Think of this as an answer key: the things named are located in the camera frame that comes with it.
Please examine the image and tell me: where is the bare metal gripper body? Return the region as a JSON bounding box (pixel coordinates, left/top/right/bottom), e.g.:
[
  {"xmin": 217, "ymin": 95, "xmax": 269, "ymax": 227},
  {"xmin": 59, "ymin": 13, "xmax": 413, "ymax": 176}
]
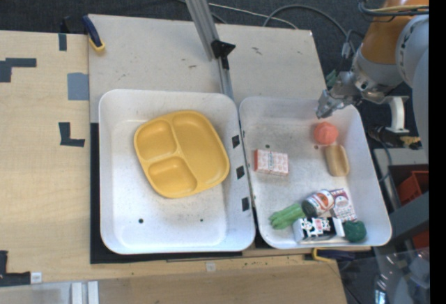
[{"xmin": 328, "ymin": 70, "xmax": 388, "ymax": 105}]

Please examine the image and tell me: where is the salmon round toy fruit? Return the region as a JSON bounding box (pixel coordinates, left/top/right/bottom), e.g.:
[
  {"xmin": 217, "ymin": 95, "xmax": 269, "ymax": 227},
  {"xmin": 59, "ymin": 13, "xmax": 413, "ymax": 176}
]
[{"xmin": 312, "ymin": 121, "xmax": 339, "ymax": 146}]

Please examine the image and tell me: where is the white plastic tray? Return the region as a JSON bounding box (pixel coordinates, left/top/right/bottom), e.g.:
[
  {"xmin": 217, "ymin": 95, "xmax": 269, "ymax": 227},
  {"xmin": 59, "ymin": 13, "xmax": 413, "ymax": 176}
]
[
  {"xmin": 98, "ymin": 89, "xmax": 256, "ymax": 256},
  {"xmin": 238, "ymin": 96, "xmax": 393, "ymax": 250}
]

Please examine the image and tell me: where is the tan toy bread bun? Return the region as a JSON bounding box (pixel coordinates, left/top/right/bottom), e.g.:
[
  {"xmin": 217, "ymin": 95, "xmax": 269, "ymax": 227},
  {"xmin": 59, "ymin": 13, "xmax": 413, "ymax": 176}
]
[{"xmin": 324, "ymin": 144, "xmax": 351, "ymax": 178}]

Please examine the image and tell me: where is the red and white carton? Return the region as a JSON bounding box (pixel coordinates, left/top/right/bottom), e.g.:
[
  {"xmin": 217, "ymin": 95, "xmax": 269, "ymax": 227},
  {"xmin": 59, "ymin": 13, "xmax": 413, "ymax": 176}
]
[{"xmin": 253, "ymin": 149, "xmax": 290, "ymax": 177}]

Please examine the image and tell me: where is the red and white can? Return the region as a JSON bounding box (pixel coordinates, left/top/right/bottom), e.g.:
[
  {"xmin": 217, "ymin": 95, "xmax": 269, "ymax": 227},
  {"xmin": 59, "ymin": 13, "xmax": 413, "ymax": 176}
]
[{"xmin": 300, "ymin": 188, "xmax": 337, "ymax": 218}]

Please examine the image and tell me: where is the purple and white carton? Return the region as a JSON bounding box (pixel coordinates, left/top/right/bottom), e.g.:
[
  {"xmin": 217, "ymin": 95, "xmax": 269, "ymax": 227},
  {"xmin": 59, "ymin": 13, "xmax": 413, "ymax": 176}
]
[{"xmin": 328, "ymin": 188, "xmax": 358, "ymax": 224}]

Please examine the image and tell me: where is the green toy asparagus bundle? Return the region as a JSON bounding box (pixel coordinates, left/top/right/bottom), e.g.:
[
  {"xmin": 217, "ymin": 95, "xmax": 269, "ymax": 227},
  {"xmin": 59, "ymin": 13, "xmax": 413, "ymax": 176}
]
[{"xmin": 268, "ymin": 202, "xmax": 307, "ymax": 231}]

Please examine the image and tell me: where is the black and white cow carton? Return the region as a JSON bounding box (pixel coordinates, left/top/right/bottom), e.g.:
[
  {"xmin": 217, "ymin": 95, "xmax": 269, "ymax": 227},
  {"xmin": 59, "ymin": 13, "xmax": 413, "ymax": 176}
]
[{"xmin": 292, "ymin": 215, "xmax": 346, "ymax": 245}]

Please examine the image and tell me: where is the green toy broccoli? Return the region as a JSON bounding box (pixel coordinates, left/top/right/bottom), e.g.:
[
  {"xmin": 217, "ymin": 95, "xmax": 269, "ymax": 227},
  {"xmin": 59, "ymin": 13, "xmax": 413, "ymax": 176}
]
[{"xmin": 342, "ymin": 220, "xmax": 368, "ymax": 244}]

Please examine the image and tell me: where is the yellow divided plate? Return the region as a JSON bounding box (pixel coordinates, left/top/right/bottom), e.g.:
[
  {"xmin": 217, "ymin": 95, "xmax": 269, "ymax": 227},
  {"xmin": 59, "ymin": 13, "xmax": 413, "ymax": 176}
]
[{"xmin": 133, "ymin": 109, "xmax": 231, "ymax": 199}]

